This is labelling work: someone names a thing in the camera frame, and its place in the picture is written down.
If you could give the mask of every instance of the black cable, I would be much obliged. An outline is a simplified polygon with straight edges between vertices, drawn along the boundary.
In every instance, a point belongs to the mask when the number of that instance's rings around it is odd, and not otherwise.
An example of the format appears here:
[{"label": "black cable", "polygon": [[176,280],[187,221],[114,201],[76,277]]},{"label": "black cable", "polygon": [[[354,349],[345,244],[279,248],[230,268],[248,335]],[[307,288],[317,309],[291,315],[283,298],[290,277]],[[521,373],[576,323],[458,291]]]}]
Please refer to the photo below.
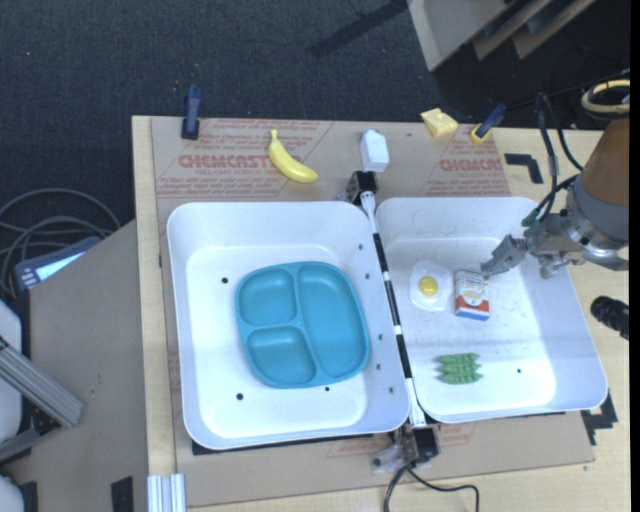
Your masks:
[{"label": "black cable", "polygon": [[391,501],[391,494],[393,493],[393,490],[395,489],[396,485],[402,478],[402,475],[408,468],[409,466],[401,467],[398,471],[396,471],[396,474],[393,475],[391,482],[389,482],[389,486],[387,487],[387,492],[385,493],[384,500],[382,501],[382,510],[384,512],[389,512],[389,502]]},{"label": "black cable", "polygon": [[603,62],[607,62],[609,64],[613,64],[614,66],[624,66],[626,64],[626,60],[625,59],[614,59],[609,57],[608,55],[604,55],[602,53],[596,52],[594,50],[592,50],[591,48],[583,45],[580,41],[578,41],[572,34],[569,33],[569,30],[567,27],[564,27],[560,33],[566,37],[574,46],[577,50],[580,50],[581,52],[584,52],[584,58],[586,59],[587,56],[589,55],[593,55],[594,57],[600,59]]},{"label": "black cable", "polygon": [[396,472],[396,474],[393,476],[393,478],[391,479],[391,482],[389,482],[389,485],[387,487],[387,491],[385,492],[385,495],[384,495],[384,501],[382,502],[382,506],[383,506],[384,512],[389,512],[389,503],[391,501],[391,494],[393,493],[393,490],[395,489],[396,485],[398,484],[398,482],[402,478],[402,475],[404,475],[405,471],[408,472],[413,478],[415,478],[422,485],[424,485],[424,486],[426,486],[429,489],[432,489],[434,491],[439,491],[439,492],[458,492],[458,491],[464,491],[464,490],[472,490],[476,495],[475,512],[479,512],[480,511],[480,491],[478,490],[478,488],[475,485],[467,484],[467,485],[460,485],[460,486],[457,486],[457,487],[438,487],[438,486],[433,485],[433,484],[427,482],[426,480],[423,480],[422,478],[420,478],[413,471],[413,469],[411,469],[411,466],[412,466],[412,464],[407,464],[406,466],[401,467]]},{"label": "black cable", "polygon": [[[566,180],[562,181],[561,183],[559,183],[558,185],[556,185],[555,190],[553,193],[556,192],[560,192],[563,189],[567,189],[569,188],[570,185],[573,184],[573,182],[576,180],[576,178],[578,177],[577,174],[574,174],[573,176],[567,178]],[[542,208],[544,207],[545,204],[547,204],[547,201],[549,201],[549,199],[551,199],[551,192],[549,192],[542,201],[540,201],[540,203],[538,204],[538,206],[536,207],[536,210],[539,212],[540,210],[542,210]]]},{"label": "black cable", "polygon": [[[84,235],[90,235],[91,233],[99,233],[101,238],[106,238],[107,236],[111,235],[113,233],[113,231],[110,230],[106,230],[106,229],[102,229],[97,227],[94,224],[91,223],[86,223],[87,228],[86,229],[73,229],[73,230],[67,230],[67,231],[56,231],[55,233],[61,234],[61,233],[65,233],[65,234],[69,234],[69,233],[74,233],[74,234],[84,234]],[[45,231],[43,233],[38,233],[37,231],[33,231],[33,230],[28,230],[28,233],[25,232],[24,234],[25,239],[22,242],[22,250],[20,251],[20,259],[21,261],[24,261],[27,259],[27,251],[29,250],[29,247],[35,247],[37,242],[32,243],[31,242],[31,237],[34,235],[50,235],[51,233],[54,233],[53,231]],[[63,247],[67,247],[69,246],[69,244],[62,244]]]},{"label": "black cable", "polygon": [[76,225],[81,225],[85,228],[90,229],[91,231],[94,231],[96,234],[98,234],[98,236],[100,236],[100,238],[106,238],[107,236],[107,232],[105,230],[102,230],[101,228],[98,228],[97,226],[77,219],[75,217],[70,217],[70,216],[57,216],[57,217],[51,217],[49,219],[45,219],[43,221],[40,221],[38,224],[36,224],[35,226],[25,229],[24,232],[22,232],[22,234],[13,242],[13,244],[8,248],[7,250],[7,254],[4,257],[4,261],[2,263],[2,267],[0,270],[0,294],[2,295],[3,298],[8,298],[11,297],[12,295],[12,291],[11,288],[8,286],[8,270],[9,270],[9,263],[11,261],[11,258],[13,256],[13,253],[18,249],[18,247],[20,247],[20,245],[24,242],[25,239],[27,239],[28,237],[31,236],[31,234],[45,226],[48,225],[52,225],[52,224],[76,224]]},{"label": "black cable", "polygon": [[538,129],[540,130],[540,135],[542,136],[542,140],[544,142],[545,148],[547,149],[547,155],[549,156],[549,166],[551,172],[551,192],[548,194],[548,199],[546,201],[547,207],[544,210],[542,216],[538,219],[540,222],[543,222],[549,213],[551,213],[551,209],[553,208],[553,204],[556,199],[556,188],[558,186],[558,169],[556,166],[556,154],[553,150],[553,144],[551,144],[551,139],[549,138],[549,133],[547,132],[546,126],[546,118],[544,115],[543,108],[543,100],[544,94],[538,94],[538,98],[536,101],[536,119],[538,122]]},{"label": "black cable", "polygon": [[553,108],[553,105],[551,103],[551,100],[549,99],[549,96],[547,94],[544,94],[542,96],[542,101],[544,101],[544,104],[546,105],[547,110],[551,114],[551,119],[553,121],[554,126],[556,127],[556,131],[558,132],[558,138],[560,139],[560,145],[562,146],[562,151],[564,151],[564,154],[569,160],[569,162],[571,162],[571,164],[576,169],[578,169],[579,171],[582,171],[583,166],[578,163],[578,161],[574,158],[574,156],[571,154],[571,151],[569,150],[569,146],[567,145],[567,140],[564,138],[564,132],[562,130],[562,126],[558,121],[558,117],[556,116],[555,109]]},{"label": "black cable", "polygon": [[351,2],[351,0],[344,0],[347,4],[349,4],[349,7],[351,7],[351,9],[353,10],[353,13],[358,16],[358,17],[362,17],[364,16],[364,14],[362,14],[362,11],[359,11],[355,5],[353,5],[353,2]]},{"label": "black cable", "polygon": [[[89,228],[87,228],[87,229],[78,229],[78,230],[74,230],[74,231],[77,232],[77,233],[85,233],[87,235],[90,235],[91,233],[97,232],[96,231],[97,229],[99,229],[99,228],[95,227],[94,229],[89,229]],[[102,232],[106,236],[108,236],[108,235],[113,233],[112,231],[105,231],[105,230],[102,230]],[[49,247],[62,248],[62,247],[69,247],[69,245],[71,245],[71,244],[62,243],[62,242],[32,242],[31,241],[31,237],[33,235],[38,235],[38,234],[45,234],[45,233],[35,233],[35,232],[34,233],[30,233],[24,239],[24,241],[22,242],[22,250],[20,251],[20,260],[21,261],[24,261],[24,260],[27,259],[27,251],[32,247],[46,247],[46,246],[49,246]]]},{"label": "black cable", "polygon": [[[88,201],[94,204],[95,206],[97,206],[98,208],[100,208],[102,211],[104,211],[109,216],[109,218],[115,225],[116,229],[120,228],[120,222],[118,221],[118,218],[104,203],[98,201],[94,197],[91,197],[89,194],[85,194],[84,192],[79,192],[77,190],[72,190],[68,188],[45,188],[45,189],[32,190],[31,192],[26,192],[25,194],[22,194],[12,199],[8,203],[6,203],[2,208],[0,208],[0,217],[2,217],[2,215],[4,215],[7,212],[7,210],[9,210],[11,207],[18,204],[19,202],[24,201],[25,199],[29,199],[30,197],[45,195],[45,194],[63,194],[63,195],[66,194],[66,195],[75,196],[85,201]],[[7,222],[2,222],[2,221],[0,221],[0,227],[9,231],[13,231],[15,233],[23,233],[27,229],[21,226],[15,226],[13,224],[9,224]],[[68,233],[48,232],[46,234],[59,235],[59,234],[68,234]]]},{"label": "black cable", "polygon": [[415,478],[422,485],[428,487],[429,489],[433,489],[434,491],[439,491],[439,492],[458,492],[458,491],[464,491],[466,489],[472,490],[476,495],[475,512],[479,512],[480,511],[480,491],[478,490],[478,488],[475,485],[465,484],[465,485],[459,485],[458,487],[438,487],[438,486],[430,484],[426,480],[423,480],[422,478],[420,478],[418,475],[416,475],[414,473],[413,469],[407,468],[407,471],[409,472],[409,474],[413,478]]},{"label": "black cable", "polygon": [[[560,91],[553,91],[553,92],[547,93],[547,96],[549,98],[555,98],[556,96],[562,96],[564,94],[568,94],[568,93],[573,92],[573,91],[585,90],[586,88],[589,88],[589,87],[591,87],[593,85],[596,85],[596,84],[599,84],[599,83],[602,83],[602,82],[606,82],[608,80],[614,80],[616,78],[625,77],[625,76],[629,75],[630,71],[631,71],[630,68],[623,69],[622,71],[619,71],[619,72],[614,73],[612,75],[607,75],[607,76],[604,76],[602,78],[598,78],[596,80],[589,80],[587,82],[582,82],[582,83],[580,83],[578,85],[573,85],[571,87],[567,87],[566,89],[562,89]],[[529,98],[529,99],[526,99],[526,100],[521,100],[521,101],[519,101],[517,103],[513,103],[511,105],[507,105],[507,111],[518,110],[520,108],[528,107],[529,105],[535,104],[535,102],[536,102],[536,97]]]},{"label": "black cable", "polygon": [[[69,247],[69,244],[65,244],[62,242],[31,242],[29,247],[50,247],[56,249],[64,249],[65,247]],[[0,256],[3,254],[7,254],[11,250],[10,247],[0,250]]]}]

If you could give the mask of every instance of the blue plate compartment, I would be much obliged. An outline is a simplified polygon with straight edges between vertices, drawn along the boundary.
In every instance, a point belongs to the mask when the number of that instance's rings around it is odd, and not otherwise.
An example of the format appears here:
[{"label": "blue plate compartment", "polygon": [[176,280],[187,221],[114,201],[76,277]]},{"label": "blue plate compartment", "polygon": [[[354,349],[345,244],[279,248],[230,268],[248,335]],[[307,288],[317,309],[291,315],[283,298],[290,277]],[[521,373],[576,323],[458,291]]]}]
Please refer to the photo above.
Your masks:
[{"label": "blue plate compartment", "polygon": [[278,388],[326,386],[369,360],[367,325],[349,278],[299,262],[251,272],[236,290],[236,317],[254,374]]}]

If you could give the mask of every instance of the white object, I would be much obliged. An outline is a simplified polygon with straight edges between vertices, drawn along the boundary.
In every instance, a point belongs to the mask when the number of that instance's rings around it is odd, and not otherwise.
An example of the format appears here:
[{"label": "white object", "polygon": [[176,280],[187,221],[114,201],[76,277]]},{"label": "white object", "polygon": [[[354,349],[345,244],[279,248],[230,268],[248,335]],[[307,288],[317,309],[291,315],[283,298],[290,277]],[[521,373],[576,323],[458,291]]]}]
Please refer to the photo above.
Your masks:
[{"label": "white object", "polygon": [[[369,221],[343,202],[191,203],[167,235],[180,348],[184,421],[214,450],[390,432],[407,418],[391,313]],[[235,314],[249,272],[295,261],[335,265],[360,299],[369,362],[331,386],[270,387],[251,373]]]},{"label": "white object", "polygon": [[185,479],[182,473],[168,477],[151,475],[147,478],[149,512],[187,512]]},{"label": "white object", "polygon": [[[486,322],[415,307],[417,261],[479,269],[535,206],[522,198],[397,198],[377,210],[417,402],[444,423],[597,407],[607,382],[566,269],[542,279],[527,257],[490,281]],[[214,450],[390,432],[409,413],[383,277],[364,213],[331,202],[192,203],[171,215],[182,400],[187,430]],[[371,357],[325,387],[277,389],[250,370],[236,325],[235,287],[249,272],[294,261],[333,264],[361,300]],[[477,382],[439,379],[438,357],[479,355]]]},{"label": "white object", "polygon": [[24,512],[24,498],[20,489],[0,475],[0,504],[2,512]]},{"label": "white object", "polygon": [[[542,279],[527,256],[489,280],[486,322],[416,308],[408,286],[415,262],[451,272],[480,270],[506,235],[522,236],[524,198],[394,198],[376,212],[397,299],[415,389],[425,412],[444,423],[597,407],[607,381],[566,268]],[[476,353],[483,377],[442,382],[437,358]]]},{"label": "white object", "polygon": [[453,292],[453,274],[430,260],[418,261],[409,277],[411,302],[427,311],[444,311]]},{"label": "white object", "polygon": [[389,165],[389,150],[387,140],[377,130],[367,130],[360,141],[360,156],[362,170],[383,172]]},{"label": "white object", "polygon": [[[22,326],[18,316],[0,300],[0,335],[17,351],[22,350]],[[0,443],[20,428],[22,395],[0,378]]]}]

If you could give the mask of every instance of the yellow cable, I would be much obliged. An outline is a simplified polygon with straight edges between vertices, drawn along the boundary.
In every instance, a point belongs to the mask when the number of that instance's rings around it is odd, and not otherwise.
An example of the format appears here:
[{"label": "yellow cable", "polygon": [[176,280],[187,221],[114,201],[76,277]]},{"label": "yellow cable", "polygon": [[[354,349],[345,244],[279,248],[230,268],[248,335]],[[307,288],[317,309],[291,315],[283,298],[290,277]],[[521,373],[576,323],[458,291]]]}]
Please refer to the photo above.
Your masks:
[{"label": "yellow cable", "polygon": [[594,112],[596,114],[608,114],[608,115],[623,115],[628,114],[631,111],[631,102],[621,103],[620,105],[599,105],[593,103],[591,98],[596,94],[612,89],[614,87],[627,87],[631,89],[631,80],[611,80],[609,82],[603,82],[598,84],[582,95],[580,104],[585,110]]}]

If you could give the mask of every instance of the toy egg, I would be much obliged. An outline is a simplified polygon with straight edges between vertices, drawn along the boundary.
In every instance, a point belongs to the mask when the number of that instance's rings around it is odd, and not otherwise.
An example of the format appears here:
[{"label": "toy egg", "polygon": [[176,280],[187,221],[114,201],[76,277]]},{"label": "toy egg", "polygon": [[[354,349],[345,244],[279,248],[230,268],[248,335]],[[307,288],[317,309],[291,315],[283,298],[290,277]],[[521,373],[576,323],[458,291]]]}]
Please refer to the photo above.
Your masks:
[{"label": "toy egg", "polygon": [[411,302],[427,311],[443,311],[453,293],[453,275],[430,260],[416,262],[409,277]]}]

